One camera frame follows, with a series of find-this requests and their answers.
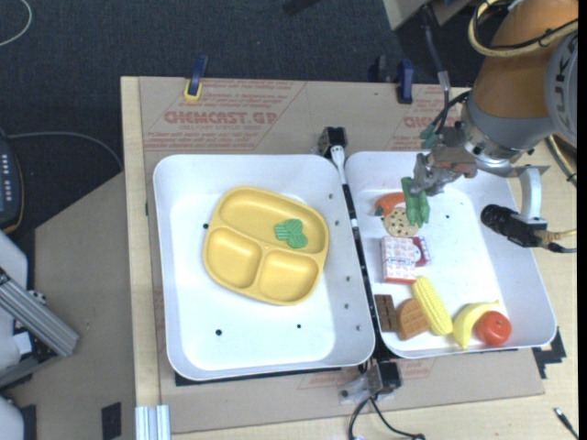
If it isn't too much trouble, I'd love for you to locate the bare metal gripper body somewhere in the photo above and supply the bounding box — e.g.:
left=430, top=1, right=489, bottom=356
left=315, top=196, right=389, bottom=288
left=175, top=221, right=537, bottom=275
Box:
left=428, top=129, right=515, bottom=182

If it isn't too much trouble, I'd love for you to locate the green asparagus bunch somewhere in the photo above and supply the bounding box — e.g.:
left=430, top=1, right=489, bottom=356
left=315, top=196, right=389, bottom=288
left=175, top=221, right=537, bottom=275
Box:
left=400, top=176, right=431, bottom=227

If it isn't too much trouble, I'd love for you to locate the orange carrot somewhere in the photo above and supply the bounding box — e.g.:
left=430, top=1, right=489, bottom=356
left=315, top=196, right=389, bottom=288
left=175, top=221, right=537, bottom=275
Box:
left=372, top=192, right=407, bottom=217

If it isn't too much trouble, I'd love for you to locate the chocolate chip biscuit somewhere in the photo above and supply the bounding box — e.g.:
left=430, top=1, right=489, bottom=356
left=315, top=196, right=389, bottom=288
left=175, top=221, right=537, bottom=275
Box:
left=383, top=207, right=419, bottom=238

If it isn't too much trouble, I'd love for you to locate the thin black and white rod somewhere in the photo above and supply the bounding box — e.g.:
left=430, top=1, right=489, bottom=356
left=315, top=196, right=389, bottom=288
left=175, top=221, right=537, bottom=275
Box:
left=330, top=145, right=384, bottom=367

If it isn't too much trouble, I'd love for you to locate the orange and white carton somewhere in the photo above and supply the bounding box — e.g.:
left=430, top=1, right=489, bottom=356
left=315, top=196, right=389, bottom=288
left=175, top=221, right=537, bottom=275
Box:
left=379, top=236, right=433, bottom=285

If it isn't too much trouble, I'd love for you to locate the white plastic tray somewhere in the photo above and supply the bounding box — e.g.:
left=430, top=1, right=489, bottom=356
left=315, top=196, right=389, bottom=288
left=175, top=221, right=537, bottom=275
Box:
left=343, top=149, right=558, bottom=360
left=151, top=153, right=377, bottom=381

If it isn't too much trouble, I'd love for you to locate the yellow corn cob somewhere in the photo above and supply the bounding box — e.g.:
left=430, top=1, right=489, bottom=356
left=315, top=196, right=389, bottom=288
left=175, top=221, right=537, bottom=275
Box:
left=411, top=275, right=455, bottom=337

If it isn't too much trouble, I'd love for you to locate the brown chocolate bar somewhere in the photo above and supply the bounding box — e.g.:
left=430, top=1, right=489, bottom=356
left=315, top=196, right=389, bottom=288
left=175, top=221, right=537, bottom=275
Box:
left=373, top=293, right=398, bottom=333

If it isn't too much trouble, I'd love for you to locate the brown waffle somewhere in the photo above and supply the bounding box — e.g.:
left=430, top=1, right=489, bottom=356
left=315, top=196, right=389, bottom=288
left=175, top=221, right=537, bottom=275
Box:
left=394, top=297, right=433, bottom=342

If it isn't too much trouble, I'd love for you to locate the green lettuce leaf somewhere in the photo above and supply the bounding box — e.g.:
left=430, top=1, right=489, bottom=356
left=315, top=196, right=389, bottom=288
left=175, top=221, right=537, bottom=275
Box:
left=273, top=217, right=309, bottom=250

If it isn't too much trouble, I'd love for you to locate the yellow banana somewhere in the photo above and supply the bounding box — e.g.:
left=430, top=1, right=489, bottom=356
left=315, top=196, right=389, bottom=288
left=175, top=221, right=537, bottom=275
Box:
left=451, top=299, right=502, bottom=351

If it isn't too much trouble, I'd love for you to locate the red tomato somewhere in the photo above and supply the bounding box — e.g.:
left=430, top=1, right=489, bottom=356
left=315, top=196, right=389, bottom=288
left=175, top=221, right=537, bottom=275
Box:
left=474, top=310, right=514, bottom=347

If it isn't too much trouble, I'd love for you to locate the brown cardboard board red print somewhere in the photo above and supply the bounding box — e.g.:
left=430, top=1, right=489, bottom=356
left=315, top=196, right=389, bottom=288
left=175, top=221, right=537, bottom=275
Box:
left=137, top=76, right=547, bottom=435

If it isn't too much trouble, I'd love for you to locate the yellow divided plate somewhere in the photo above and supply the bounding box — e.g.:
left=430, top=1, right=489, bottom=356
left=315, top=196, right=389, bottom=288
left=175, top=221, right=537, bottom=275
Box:
left=201, top=185, right=331, bottom=307

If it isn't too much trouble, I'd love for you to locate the black cylinder on white bracket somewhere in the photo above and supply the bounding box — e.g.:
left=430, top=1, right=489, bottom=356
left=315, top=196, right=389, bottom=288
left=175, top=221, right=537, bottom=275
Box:
left=480, top=166, right=550, bottom=249

